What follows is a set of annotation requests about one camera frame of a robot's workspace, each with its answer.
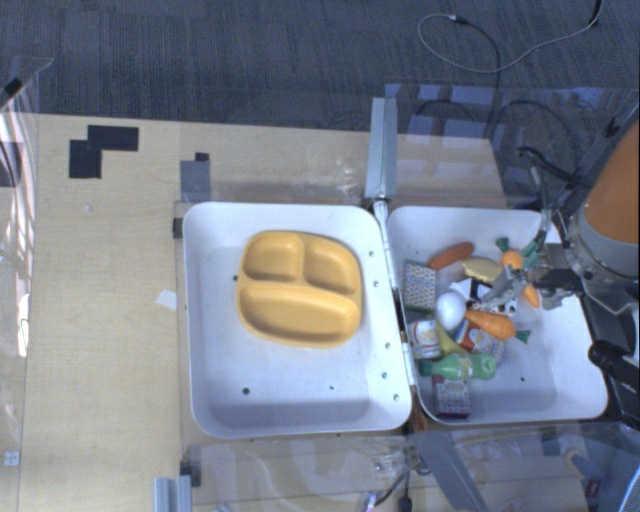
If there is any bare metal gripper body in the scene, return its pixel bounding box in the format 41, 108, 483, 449
525, 245, 597, 312

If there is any small orange carrot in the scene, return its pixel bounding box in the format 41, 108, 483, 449
494, 236, 543, 309

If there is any black and white carton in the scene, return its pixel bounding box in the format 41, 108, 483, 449
448, 276, 519, 317

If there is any yellow biscuit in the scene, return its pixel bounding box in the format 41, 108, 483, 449
460, 256, 504, 283

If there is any large orange carrot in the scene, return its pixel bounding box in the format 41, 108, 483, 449
464, 308, 532, 345

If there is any white egg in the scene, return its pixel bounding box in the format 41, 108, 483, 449
434, 290, 468, 332

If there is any orange and white carton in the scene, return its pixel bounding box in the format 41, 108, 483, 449
453, 319, 507, 367

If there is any orange sausage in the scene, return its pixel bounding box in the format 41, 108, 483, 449
427, 241, 476, 272

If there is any green patterned carton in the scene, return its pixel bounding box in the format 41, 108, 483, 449
401, 260, 439, 309

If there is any green bottle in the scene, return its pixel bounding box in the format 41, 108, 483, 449
416, 351, 498, 382

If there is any white and orange can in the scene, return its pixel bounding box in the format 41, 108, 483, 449
408, 319, 444, 361

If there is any white plastic tray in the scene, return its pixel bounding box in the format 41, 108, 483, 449
386, 205, 611, 427
181, 200, 414, 442

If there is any yellow divided plate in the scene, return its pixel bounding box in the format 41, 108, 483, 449
235, 229, 365, 351

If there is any black cylinder on white bracket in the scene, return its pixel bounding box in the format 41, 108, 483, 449
582, 293, 640, 427

